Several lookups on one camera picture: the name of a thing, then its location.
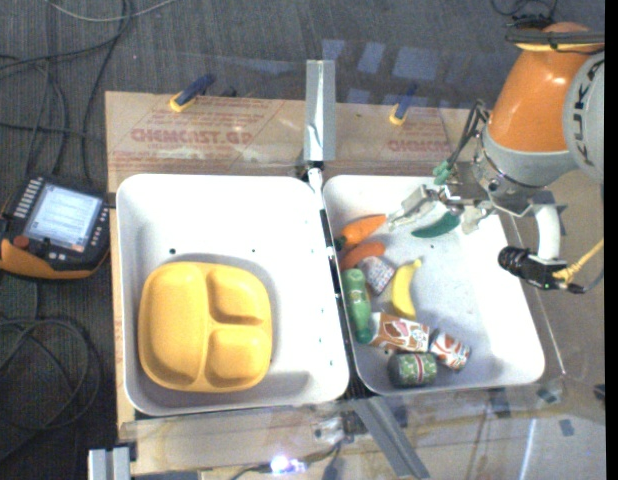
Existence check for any white plastic tray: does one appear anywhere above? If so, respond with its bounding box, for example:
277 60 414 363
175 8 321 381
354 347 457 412
321 173 547 398
115 172 351 417

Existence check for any green can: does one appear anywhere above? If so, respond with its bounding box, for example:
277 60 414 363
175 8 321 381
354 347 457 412
387 351 438 388

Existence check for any yellow banana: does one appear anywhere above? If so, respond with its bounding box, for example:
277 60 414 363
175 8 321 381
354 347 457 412
391 258 423 321

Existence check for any orange carrot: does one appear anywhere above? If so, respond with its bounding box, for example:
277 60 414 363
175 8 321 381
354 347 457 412
335 213 389 249

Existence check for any dark green pea pod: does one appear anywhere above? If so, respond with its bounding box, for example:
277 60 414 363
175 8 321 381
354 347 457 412
411 211 463 239

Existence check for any brown cardboard board red print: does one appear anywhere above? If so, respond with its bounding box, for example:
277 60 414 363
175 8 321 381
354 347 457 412
104 90 565 434

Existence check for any orange and white can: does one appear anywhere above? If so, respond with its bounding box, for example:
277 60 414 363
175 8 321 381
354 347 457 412
429 330 472 372

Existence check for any orange and white carton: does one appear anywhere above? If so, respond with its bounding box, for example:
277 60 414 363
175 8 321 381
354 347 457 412
368 311 431 353

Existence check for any green bottle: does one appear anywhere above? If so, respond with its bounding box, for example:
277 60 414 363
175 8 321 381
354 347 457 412
341 267 374 345

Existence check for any black cylinder on white bracket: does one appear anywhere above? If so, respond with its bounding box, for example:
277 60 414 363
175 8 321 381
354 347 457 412
497 202 570 292

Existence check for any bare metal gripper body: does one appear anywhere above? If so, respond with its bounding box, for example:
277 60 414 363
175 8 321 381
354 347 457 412
440 160 559 218

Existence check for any orange sausage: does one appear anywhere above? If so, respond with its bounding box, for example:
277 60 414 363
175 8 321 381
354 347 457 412
338 241 387 272

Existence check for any yellow divided plate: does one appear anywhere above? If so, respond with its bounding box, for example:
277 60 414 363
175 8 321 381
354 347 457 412
137 261 274 393

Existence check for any small chequered packet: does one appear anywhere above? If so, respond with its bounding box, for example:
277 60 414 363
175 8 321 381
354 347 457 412
357 256 396 296

